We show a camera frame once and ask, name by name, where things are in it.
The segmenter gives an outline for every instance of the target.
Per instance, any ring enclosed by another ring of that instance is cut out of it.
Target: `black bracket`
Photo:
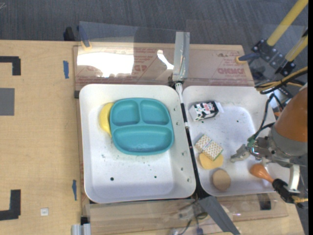
[[[12,76],[21,75],[21,59],[17,56],[0,56],[0,63],[12,63]]]
[[[10,209],[0,211],[0,220],[18,219],[21,215],[21,190],[11,190]]]

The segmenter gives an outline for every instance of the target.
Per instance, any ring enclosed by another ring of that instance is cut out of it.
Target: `yellow pole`
[[[278,27],[274,30],[271,36],[267,40],[269,46],[274,46],[281,36],[285,33],[288,27],[296,19],[296,17],[301,13],[301,11],[307,6],[309,0],[298,0],[295,5],[291,8],[285,18],[280,22]]]
[[[286,54],[285,59],[293,61],[297,55],[308,45],[308,35],[302,37],[299,42]]]

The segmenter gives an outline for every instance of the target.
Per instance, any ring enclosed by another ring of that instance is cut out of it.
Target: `white square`
[[[49,215],[49,208],[40,209],[40,216],[48,216],[48,215]]]

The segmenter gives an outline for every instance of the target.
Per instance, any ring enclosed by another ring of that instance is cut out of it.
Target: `wooden table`
[[[14,115],[0,116],[0,211],[9,210],[10,191],[21,190],[21,215],[0,221],[0,234],[66,235],[72,225],[80,223],[73,70],[76,45],[0,40],[0,56],[21,59],[21,75],[12,75],[12,64],[0,63],[0,88],[14,88],[15,93]],[[69,78],[64,61],[68,62]],[[286,206],[287,217],[235,225],[242,234],[303,234],[295,206]]]

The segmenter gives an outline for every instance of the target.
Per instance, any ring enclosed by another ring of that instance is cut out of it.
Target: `teal divided plate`
[[[114,145],[126,154],[158,154],[174,142],[169,112],[155,99],[127,98],[115,102],[110,111],[110,129]]]

